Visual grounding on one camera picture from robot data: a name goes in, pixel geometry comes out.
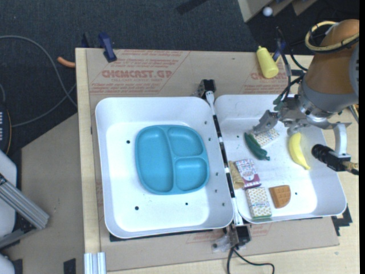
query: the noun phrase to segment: yellow banana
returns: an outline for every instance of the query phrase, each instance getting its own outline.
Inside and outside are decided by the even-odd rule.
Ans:
[[[304,167],[306,170],[310,169],[310,166],[307,164],[306,159],[304,158],[302,149],[301,149],[301,138],[302,134],[297,132],[293,134],[289,139],[289,153],[292,158],[292,160],[298,164],[300,164],[302,167]]]

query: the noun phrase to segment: toy cucumber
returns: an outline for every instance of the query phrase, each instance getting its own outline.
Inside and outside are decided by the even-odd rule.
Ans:
[[[262,149],[257,141],[250,137],[249,134],[247,134],[245,132],[245,141],[246,141],[246,144],[247,146],[249,147],[249,150],[259,159],[259,160],[263,160],[263,159],[266,159],[266,160],[270,160],[270,157],[267,156],[267,151]]]

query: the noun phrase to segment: blue plate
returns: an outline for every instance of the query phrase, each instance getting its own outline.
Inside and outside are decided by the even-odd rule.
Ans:
[[[154,194],[197,191],[209,179],[209,163],[201,136],[186,126],[155,125],[139,131],[136,168],[142,185]]]

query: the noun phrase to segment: white tray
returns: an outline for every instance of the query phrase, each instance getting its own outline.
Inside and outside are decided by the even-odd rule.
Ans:
[[[102,168],[104,214],[110,233],[122,239],[223,228],[233,206],[209,105],[202,99],[107,98],[95,110]],[[202,189],[156,195],[139,181],[135,138],[148,126],[188,126],[202,137],[210,176]]]
[[[215,102],[228,160],[251,158],[267,190],[272,217],[252,219],[243,190],[235,190],[240,215],[251,223],[267,223],[341,214],[346,198],[336,172],[314,159],[311,148],[325,144],[322,130],[302,131],[302,150],[311,167],[294,163],[287,148],[286,129],[278,123],[280,136],[265,146],[270,161],[257,160],[246,147],[243,134],[272,107],[276,95],[223,95]],[[116,237],[223,228],[233,220],[228,182],[217,139],[212,111],[195,97],[106,98],[95,110],[102,168],[106,226]],[[188,126],[202,137],[209,159],[207,185],[188,194],[156,195],[141,185],[136,167],[134,140],[148,126]],[[275,209],[269,187],[288,184],[290,203]]]
[[[315,159],[311,148],[315,144],[326,145],[322,130],[317,127],[304,128],[301,148],[310,170],[294,163],[288,149],[289,137],[281,122],[275,126],[279,137],[264,146],[270,160],[257,160],[246,147],[243,134],[258,124],[265,110],[272,108],[276,95],[223,95],[215,102],[223,142],[228,160],[251,158],[266,188],[272,217],[252,219],[244,190],[235,190],[238,210],[251,223],[266,223],[293,219],[339,215],[346,209],[346,197],[338,174],[324,163]],[[291,200],[283,208],[276,209],[269,187],[287,184],[291,189]]]

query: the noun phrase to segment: blue clamp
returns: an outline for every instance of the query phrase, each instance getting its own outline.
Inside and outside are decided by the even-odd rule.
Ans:
[[[275,62],[280,57],[281,52],[283,52],[283,50],[285,49],[285,47],[286,47],[286,43],[285,42],[281,42],[280,49],[277,48],[276,51],[275,51],[275,53],[273,54],[273,59],[274,59]]]
[[[102,48],[105,49],[104,56],[107,58],[107,61],[114,62],[117,60],[116,55],[113,52],[112,44],[110,41],[110,37],[107,33],[100,33],[99,34],[99,42]]]

